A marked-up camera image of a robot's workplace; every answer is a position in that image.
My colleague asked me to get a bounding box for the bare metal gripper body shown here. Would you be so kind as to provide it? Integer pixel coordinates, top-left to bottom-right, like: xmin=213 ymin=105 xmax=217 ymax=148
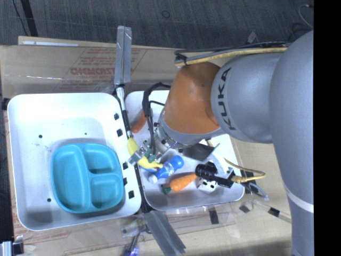
xmin=137 ymin=131 xmax=178 ymax=162

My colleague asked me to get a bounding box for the yellow banana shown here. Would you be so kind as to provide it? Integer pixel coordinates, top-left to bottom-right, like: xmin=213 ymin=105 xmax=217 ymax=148
xmin=127 ymin=137 xmax=164 ymax=170

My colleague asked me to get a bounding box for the clear bottle with blue cap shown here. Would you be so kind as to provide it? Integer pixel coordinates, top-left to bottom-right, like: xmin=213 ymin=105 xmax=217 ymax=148
xmin=148 ymin=155 xmax=185 ymax=184

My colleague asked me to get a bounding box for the orange sausage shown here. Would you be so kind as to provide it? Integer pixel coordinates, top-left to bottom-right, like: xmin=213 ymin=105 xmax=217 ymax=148
xmin=131 ymin=110 xmax=148 ymax=134

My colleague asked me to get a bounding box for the orange carrot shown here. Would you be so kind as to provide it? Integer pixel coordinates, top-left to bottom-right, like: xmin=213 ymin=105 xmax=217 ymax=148
xmin=160 ymin=172 xmax=198 ymax=196

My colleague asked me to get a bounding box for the thin black and white rod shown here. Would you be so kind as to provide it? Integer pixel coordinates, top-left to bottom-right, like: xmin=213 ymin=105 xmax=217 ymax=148
xmin=116 ymin=86 xmax=146 ymax=213

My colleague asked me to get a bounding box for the blue divided plate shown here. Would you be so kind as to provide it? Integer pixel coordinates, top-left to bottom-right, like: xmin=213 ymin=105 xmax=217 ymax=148
xmin=50 ymin=142 xmax=126 ymax=214

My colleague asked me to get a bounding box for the white plastic tray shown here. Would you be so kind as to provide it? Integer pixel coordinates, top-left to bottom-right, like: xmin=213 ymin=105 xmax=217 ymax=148
xmin=7 ymin=92 xmax=142 ymax=232
xmin=124 ymin=90 xmax=246 ymax=212

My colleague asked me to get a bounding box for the brown cardboard board red print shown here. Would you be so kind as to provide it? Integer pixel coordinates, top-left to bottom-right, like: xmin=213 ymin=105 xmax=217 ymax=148
xmin=0 ymin=35 xmax=294 ymax=256

